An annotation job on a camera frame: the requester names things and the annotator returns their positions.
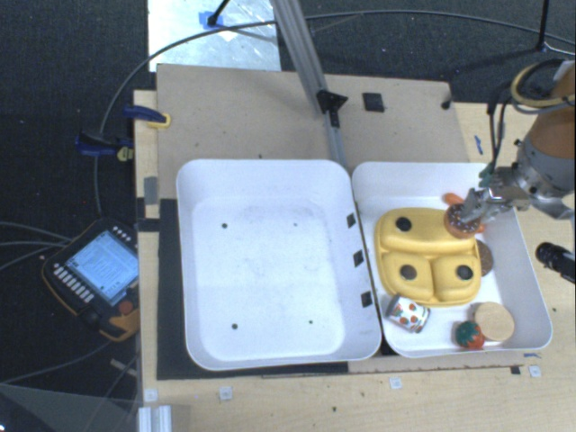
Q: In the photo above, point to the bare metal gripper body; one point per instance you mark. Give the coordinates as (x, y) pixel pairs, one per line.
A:
(510, 189)

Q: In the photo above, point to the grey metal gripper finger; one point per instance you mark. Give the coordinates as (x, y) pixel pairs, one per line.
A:
(490, 209)
(471, 205)

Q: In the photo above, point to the brown sprinkled doughnut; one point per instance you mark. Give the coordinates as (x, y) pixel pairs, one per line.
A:
(454, 227)

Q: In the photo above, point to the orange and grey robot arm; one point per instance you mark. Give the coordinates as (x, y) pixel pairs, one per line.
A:
(552, 133)

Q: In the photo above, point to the brown round biscuit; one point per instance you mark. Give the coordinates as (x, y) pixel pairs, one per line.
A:
(486, 259)

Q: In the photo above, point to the yellow divided plate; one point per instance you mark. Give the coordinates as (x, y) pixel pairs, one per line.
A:
(427, 241)

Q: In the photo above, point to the white plastic tray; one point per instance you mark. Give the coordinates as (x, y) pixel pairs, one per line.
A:
(270, 268)
(513, 277)

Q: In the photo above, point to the beige round bread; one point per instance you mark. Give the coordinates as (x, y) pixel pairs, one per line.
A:
(495, 322)

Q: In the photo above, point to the white can with fruit print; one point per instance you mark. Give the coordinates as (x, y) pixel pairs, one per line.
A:
(408, 314)

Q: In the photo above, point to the red strawberry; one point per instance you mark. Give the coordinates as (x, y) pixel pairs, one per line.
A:
(469, 335)

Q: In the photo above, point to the black block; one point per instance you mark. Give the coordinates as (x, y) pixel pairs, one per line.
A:
(373, 102)

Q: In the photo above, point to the brown cardboard board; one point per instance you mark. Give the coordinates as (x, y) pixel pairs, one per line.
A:
(252, 115)

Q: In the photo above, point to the black cylinder on white bracket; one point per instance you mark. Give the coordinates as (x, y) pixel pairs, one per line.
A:
(554, 257)

